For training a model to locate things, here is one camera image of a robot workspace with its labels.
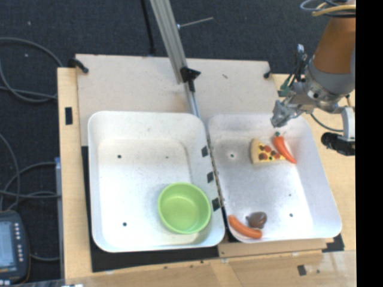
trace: aluminum rod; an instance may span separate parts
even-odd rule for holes
[[[171,61],[175,78],[178,83],[183,83],[181,69],[187,67],[187,62],[170,1],[150,0],[150,3],[160,29],[166,52]],[[185,84],[185,91],[191,113],[200,118],[195,92],[189,89],[188,83]]]

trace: carrot toy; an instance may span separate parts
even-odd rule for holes
[[[295,158],[288,151],[285,145],[285,140],[282,136],[280,136],[279,132],[275,133],[275,136],[273,138],[273,144],[275,148],[278,150],[278,152],[281,153],[288,161],[292,162],[293,164],[297,163]]]

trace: black carpet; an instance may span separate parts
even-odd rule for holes
[[[312,54],[328,18],[299,10],[304,0],[171,0],[179,24],[213,17],[181,28],[189,58],[267,60],[274,73],[293,67],[298,43]],[[156,56],[166,51],[148,0]],[[51,50],[66,65],[77,53],[147,55],[140,0],[0,0],[0,38],[14,37]],[[0,61],[13,88],[55,94],[57,62],[20,42],[0,41]],[[59,156],[57,102],[30,104],[0,90],[0,134],[12,147],[20,169]],[[15,174],[7,147],[0,141],[0,188]],[[22,192],[56,189],[51,166],[22,176]],[[16,190],[13,183],[10,190]],[[14,199],[6,199],[4,207]],[[59,254],[55,200],[21,201],[31,251],[42,257]],[[32,260],[30,281],[57,279],[57,262]]]

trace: orange carrot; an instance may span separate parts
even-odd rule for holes
[[[227,218],[229,220],[229,224],[240,234],[254,239],[262,237],[262,231],[254,230],[253,228],[247,227],[246,225],[240,223],[236,216],[230,215]]]
[[[292,162],[293,164],[297,163],[295,158],[288,151],[285,145],[285,140],[282,136],[279,135],[279,132],[275,133],[275,136],[273,138],[273,144],[275,148],[278,150],[278,152],[281,153],[288,161]]]

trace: wooden table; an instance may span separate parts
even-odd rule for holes
[[[338,280],[352,286],[356,276],[355,158],[327,150],[320,142],[320,137],[326,130],[310,116],[303,117],[311,126],[342,218],[344,252],[323,254],[321,249],[325,248],[331,239],[294,241],[288,244],[289,250],[286,250],[286,244],[283,243],[248,249],[243,247],[242,243],[228,243],[224,240],[219,245],[220,258],[93,273],[81,158],[77,84],[81,74],[78,71],[74,68],[59,68],[57,71],[63,248],[67,283],[91,282],[92,286],[125,286],[128,280],[130,286],[135,286],[135,283],[139,286],[169,286],[171,280],[175,286],[181,283],[183,286],[253,286],[254,282],[258,282],[259,286],[266,286],[273,280],[283,282],[284,286],[316,286],[319,283]],[[274,74],[270,80],[274,80],[278,88],[285,78],[286,75]],[[69,123],[66,115],[68,108],[71,108],[72,114]],[[315,115],[328,126],[342,128],[339,115],[330,115],[319,110]]]

